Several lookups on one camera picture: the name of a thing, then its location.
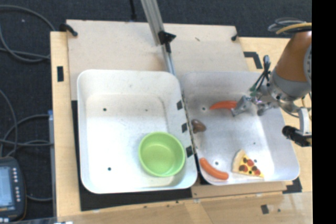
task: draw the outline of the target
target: bowl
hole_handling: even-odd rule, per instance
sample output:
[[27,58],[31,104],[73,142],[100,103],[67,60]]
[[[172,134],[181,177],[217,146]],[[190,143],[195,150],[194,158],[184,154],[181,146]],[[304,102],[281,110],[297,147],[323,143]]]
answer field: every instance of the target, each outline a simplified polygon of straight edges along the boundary
[[185,150],[172,134],[147,134],[139,145],[139,159],[147,173],[158,177],[176,175],[184,166]]

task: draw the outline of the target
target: toy pizza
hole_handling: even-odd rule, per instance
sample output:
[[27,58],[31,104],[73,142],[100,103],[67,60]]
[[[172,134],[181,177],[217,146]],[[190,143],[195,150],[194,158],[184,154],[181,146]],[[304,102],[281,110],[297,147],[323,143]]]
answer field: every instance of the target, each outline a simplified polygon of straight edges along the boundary
[[263,173],[255,165],[255,162],[246,155],[244,150],[240,150],[233,160],[232,172],[247,176],[264,177]]

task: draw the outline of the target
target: black electronic device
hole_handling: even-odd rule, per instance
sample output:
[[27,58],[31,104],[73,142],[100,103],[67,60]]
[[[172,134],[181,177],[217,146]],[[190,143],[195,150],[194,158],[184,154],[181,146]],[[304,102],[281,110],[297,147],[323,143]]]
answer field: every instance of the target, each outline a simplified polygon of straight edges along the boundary
[[0,223],[21,220],[26,213],[26,189],[20,166],[12,157],[0,158]]

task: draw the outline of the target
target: tray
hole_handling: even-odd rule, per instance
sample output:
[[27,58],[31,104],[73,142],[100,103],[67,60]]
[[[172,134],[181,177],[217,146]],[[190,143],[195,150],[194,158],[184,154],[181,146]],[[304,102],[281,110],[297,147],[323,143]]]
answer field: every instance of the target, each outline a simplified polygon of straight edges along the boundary
[[[92,193],[184,189],[197,179],[179,81],[170,73],[86,70],[77,81],[80,173]],[[183,169],[150,176],[138,146],[153,131],[175,135],[188,150]]]
[[[232,116],[228,109],[209,110],[219,101],[238,101],[255,83],[256,72],[193,72],[181,79],[188,121],[198,159],[229,173],[228,180],[212,177],[201,168],[202,176],[213,185],[230,185],[253,182],[294,180],[299,175],[291,141],[281,133],[285,125],[280,109],[271,109],[263,116],[257,115],[254,105],[243,114]],[[191,120],[197,119],[205,126],[204,132],[193,133]],[[265,178],[231,173],[233,158],[244,149]]]

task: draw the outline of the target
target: dark background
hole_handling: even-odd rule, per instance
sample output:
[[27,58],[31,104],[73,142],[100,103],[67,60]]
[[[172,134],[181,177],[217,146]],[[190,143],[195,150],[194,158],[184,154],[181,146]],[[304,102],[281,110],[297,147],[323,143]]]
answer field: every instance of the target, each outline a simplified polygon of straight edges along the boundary
[[[129,0],[0,0],[45,16],[58,29],[67,19],[131,19]],[[279,17],[312,21],[312,0],[158,0],[164,23],[234,25],[239,36],[276,37],[267,27]],[[137,21],[145,22],[140,0],[134,0]],[[15,9],[0,8],[0,25],[8,45],[15,50],[49,54],[50,28],[42,20]],[[18,120],[52,109],[50,62],[27,64],[0,51],[0,89],[8,96]],[[13,125],[9,107],[0,96],[0,137]],[[48,139],[46,119],[19,128],[19,140]],[[48,148],[20,149],[17,159],[24,172],[27,192],[51,196]],[[29,200],[26,219],[51,217],[52,205]]]

